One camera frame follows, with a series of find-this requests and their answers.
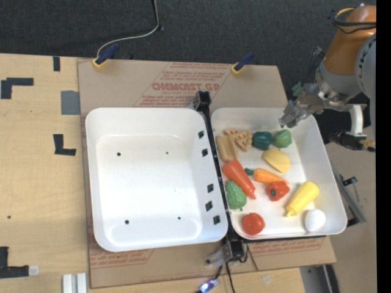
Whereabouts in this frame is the dark green toy pepper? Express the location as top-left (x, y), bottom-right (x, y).
top-left (251, 131), bottom-right (273, 151)

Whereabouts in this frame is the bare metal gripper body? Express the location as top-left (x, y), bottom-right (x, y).
top-left (292, 82), bottom-right (349, 115)

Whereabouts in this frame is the thin black rod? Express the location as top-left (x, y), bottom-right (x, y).
top-left (201, 101), bottom-right (236, 244)

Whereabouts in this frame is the orange toy sauce bottle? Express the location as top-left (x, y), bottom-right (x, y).
top-left (221, 158), bottom-right (257, 200)

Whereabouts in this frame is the black block with thin wires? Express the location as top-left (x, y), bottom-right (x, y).
top-left (224, 239), bottom-right (246, 259)
top-left (193, 90), bottom-right (213, 113)

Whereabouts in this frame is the toy pizza slice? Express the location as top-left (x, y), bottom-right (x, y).
top-left (223, 128), bottom-right (254, 153)

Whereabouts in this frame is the red toy tomato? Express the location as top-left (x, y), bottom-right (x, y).
top-left (241, 212), bottom-right (266, 236)

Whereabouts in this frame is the tan toy bread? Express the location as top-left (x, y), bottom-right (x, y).
top-left (215, 134), bottom-right (239, 163)

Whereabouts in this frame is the red toy pepper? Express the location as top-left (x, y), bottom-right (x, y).
top-left (265, 180), bottom-right (291, 202)

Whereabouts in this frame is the white plastic tray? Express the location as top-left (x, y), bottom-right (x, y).
top-left (210, 107), bottom-right (348, 241)
top-left (85, 107), bottom-right (230, 253)

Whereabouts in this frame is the brown cardboard board red print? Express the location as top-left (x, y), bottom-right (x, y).
top-left (76, 59), bottom-right (337, 289)

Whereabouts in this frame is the black cylinder on white bracket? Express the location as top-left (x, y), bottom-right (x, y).
top-left (329, 103), bottom-right (368, 151)

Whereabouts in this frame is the orange toy carrot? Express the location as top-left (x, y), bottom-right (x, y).
top-left (244, 167), bottom-right (290, 186)

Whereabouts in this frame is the green toy broccoli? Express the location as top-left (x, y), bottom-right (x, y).
top-left (225, 179), bottom-right (247, 211)

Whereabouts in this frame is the yellow toy sauce bottle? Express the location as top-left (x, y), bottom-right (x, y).
top-left (285, 181), bottom-right (320, 218)

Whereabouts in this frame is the yellow toy lemon half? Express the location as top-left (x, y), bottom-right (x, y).
top-left (261, 147), bottom-right (291, 174)

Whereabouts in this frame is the white toy egg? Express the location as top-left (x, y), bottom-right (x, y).
top-left (304, 208), bottom-right (327, 233)

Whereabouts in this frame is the light green toy pepper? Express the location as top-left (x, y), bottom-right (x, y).
top-left (271, 128), bottom-right (293, 149)

